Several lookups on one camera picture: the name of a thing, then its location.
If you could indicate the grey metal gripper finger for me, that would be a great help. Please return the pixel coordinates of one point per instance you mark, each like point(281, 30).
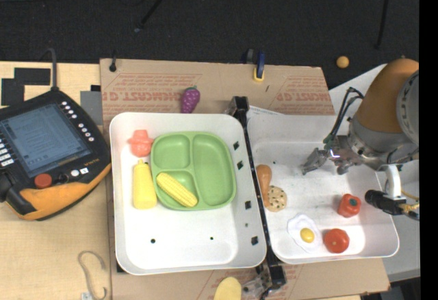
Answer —
point(315, 160)
point(343, 168)

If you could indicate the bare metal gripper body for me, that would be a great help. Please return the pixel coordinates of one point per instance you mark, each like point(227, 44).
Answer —
point(349, 151)

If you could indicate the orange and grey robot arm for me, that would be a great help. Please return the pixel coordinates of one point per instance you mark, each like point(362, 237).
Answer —
point(386, 100)

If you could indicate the white plastic tray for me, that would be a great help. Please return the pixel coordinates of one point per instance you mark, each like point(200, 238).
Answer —
point(191, 240)
point(308, 172)

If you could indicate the red bell pepper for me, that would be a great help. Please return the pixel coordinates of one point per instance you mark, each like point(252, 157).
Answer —
point(349, 206)

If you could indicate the chocolate chip biscuit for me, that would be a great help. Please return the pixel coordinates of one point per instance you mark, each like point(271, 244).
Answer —
point(278, 199)

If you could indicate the brown chicken drumstick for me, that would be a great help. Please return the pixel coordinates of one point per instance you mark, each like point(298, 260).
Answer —
point(263, 177)

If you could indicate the white fried egg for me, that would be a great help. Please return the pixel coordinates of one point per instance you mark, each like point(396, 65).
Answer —
point(304, 231)

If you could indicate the red tomato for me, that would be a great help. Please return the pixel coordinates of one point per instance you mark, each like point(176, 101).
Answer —
point(336, 241)

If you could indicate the yellow ball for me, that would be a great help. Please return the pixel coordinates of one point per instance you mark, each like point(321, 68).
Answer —
point(342, 62)

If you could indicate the green divided plate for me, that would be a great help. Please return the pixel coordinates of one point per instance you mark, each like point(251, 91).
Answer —
point(212, 168)

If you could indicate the brown cardboard board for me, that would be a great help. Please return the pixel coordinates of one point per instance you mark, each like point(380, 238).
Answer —
point(212, 86)

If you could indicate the purple grapes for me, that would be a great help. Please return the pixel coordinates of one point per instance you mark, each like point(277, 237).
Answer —
point(190, 100)

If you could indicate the yellow corn cob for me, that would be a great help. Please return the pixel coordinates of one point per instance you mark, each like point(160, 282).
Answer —
point(176, 189)

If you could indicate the pale yellow toy food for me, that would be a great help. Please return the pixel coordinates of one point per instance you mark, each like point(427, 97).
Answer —
point(227, 289)

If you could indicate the yellow mustard bottle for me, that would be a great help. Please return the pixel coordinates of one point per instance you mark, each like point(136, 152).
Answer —
point(143, 189)

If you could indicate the pink toy shrimp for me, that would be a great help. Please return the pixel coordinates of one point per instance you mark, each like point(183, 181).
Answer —
point(141, 144)

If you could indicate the black cylinder on white bracket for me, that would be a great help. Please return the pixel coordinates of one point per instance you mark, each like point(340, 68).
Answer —
point(385, 201)

